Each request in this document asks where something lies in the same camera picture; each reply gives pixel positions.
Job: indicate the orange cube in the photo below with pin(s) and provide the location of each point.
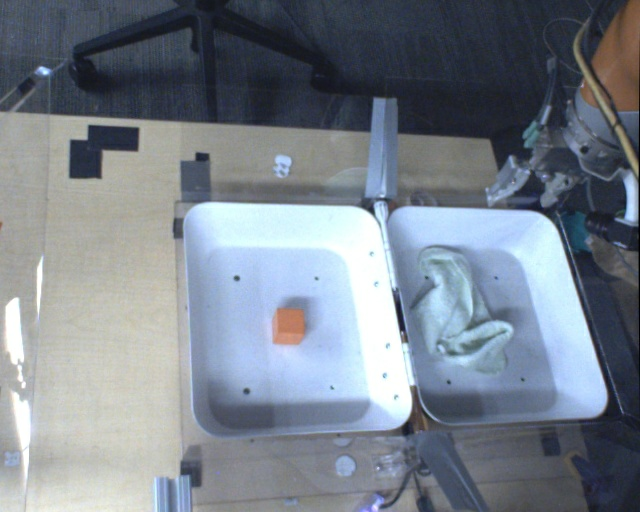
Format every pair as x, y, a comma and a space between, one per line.
288, 326

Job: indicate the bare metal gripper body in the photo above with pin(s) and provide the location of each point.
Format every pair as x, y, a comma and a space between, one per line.
575, 155

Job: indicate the black cylinder on white bracket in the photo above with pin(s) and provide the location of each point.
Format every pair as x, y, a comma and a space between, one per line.
607, 227

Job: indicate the pale green cloth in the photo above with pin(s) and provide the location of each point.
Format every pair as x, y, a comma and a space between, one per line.
457, 310

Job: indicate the small white lump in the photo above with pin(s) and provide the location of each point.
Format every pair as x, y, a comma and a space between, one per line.
283, 166

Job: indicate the white plastic tray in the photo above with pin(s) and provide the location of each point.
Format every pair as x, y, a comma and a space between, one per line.
260, 380
550, 310

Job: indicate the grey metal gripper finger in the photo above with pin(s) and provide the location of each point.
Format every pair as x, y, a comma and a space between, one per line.
507, 181
554, 191

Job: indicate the white round disc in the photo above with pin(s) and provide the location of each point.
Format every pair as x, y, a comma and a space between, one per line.
345, 465

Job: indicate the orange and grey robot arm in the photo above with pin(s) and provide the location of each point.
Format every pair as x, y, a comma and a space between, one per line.
625, 45

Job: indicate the black office chair base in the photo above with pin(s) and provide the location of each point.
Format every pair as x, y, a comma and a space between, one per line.
205, 35

